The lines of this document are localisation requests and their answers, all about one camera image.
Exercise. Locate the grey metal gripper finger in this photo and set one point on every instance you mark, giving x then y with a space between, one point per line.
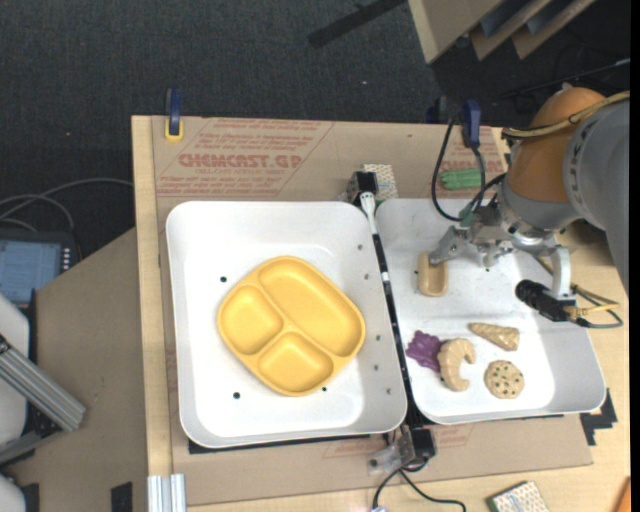
492 256
452 245

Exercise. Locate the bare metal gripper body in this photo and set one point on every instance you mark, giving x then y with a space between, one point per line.
492 230

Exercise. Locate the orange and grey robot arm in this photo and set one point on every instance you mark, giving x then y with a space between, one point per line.
552 150

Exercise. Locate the beige bread roll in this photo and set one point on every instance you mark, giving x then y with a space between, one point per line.
431 282

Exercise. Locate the white plastic tray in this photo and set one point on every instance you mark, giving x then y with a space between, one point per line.
210 400
500 300

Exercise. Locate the thin black and white rod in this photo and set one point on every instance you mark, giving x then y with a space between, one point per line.
384 270

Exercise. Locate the tan pizza slice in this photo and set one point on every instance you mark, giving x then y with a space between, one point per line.
497 335

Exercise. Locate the white patterned carton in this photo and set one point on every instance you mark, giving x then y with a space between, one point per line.
386 177

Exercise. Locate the purple grapes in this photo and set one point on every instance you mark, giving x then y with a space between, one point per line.
422 349

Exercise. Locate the beige croissant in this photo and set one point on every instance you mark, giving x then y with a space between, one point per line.
452 367

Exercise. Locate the chocolate chip biscuit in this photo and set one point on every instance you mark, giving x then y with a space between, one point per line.
504 380

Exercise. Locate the yellow divided plate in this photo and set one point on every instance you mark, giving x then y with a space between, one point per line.
295 300

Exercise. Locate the brown cardboard board red print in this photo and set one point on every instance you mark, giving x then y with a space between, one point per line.
250 160

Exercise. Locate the patterned carton with green edge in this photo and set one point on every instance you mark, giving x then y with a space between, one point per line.
515 499

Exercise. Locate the black cylinder on white bracket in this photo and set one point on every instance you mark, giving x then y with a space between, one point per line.
537 296

